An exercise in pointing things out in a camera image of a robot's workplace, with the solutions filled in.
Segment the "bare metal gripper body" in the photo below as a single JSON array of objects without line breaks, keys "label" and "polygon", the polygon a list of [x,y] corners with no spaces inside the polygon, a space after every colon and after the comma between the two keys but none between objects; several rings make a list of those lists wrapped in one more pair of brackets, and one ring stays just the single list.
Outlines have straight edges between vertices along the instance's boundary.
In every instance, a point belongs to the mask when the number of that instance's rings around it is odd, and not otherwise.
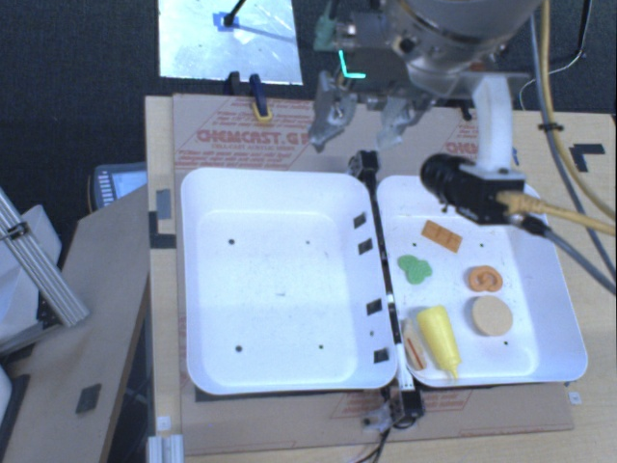
[{"label": "bare metal gripper body", "polygon": [[457,14],[419,10],[353,13],[335,27],[340,73],[360,95],[407,98],[415,109],[439,99],[469,98],[465,76],[487,53],[481,28]]}]

